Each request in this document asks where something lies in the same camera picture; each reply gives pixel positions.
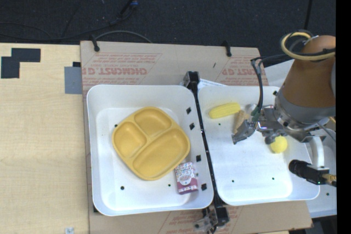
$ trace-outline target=white tray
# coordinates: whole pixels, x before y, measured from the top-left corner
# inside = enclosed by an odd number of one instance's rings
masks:
[[[164,110],[184,130],[191,149],[183,162],[193,162],[199,190],[178,194],[176,175],[145,181],[119,158],[111,141],[118,124],[136,110],[155,106]],[[179,85],[97,85],[87,95],[92,193],[96,209],[107,216],[202,209],[213,200],[206,151],[192,92]]]
[[[273,92],[277,87],[263,88],[263,104],[274,104]],[[238,102],[244,109],[257,104],[258,87],[206,86],[199,90],[199,103],[214,177],[220,198],[232,206],[309,200],[318,196],[320,187],[292,174],[290,160],[311,163],[306,144],[291,137],[285,152],[274,154],[260,132],[233,144],[231,134],[234,115],[211,119],[211,108],[227,102]]]

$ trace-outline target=black floor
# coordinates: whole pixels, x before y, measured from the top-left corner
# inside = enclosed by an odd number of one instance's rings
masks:
[[[281,54],[279,40],[289,32],[336,33],[336,0],[136,1],[129,14],[129,0],[0,0],[0,42],[79,44],[91,35],[186,45],[227,41],[271,56]]]

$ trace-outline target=yellow ball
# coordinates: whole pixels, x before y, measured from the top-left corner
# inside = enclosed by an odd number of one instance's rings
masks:
[[[283,136],[277,136],[275,141],[270,144],[270,148],[274,153],[282,153],[287,149],[287,140]]]

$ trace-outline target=cardboard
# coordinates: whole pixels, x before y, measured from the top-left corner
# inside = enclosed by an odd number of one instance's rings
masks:
[[[140,215],[103,216],[94,211],[86,95],[97,84],[178,85],[188,71],[200,78],[225,85],[258,85],[250,60],[258,57],[256,48],[168,45],[149,43],[81,42],[82,89],[86,136],[86,160],[90,232],[94,234],[196,233],[193,223],[202,218],[201,210],[158,212]],[[268,85],[264,70],[263,85]],[[305,229],[312,226],[305,201],[269,203],[243,207],[227,206],[230,221],[218,228],[221,234]]]

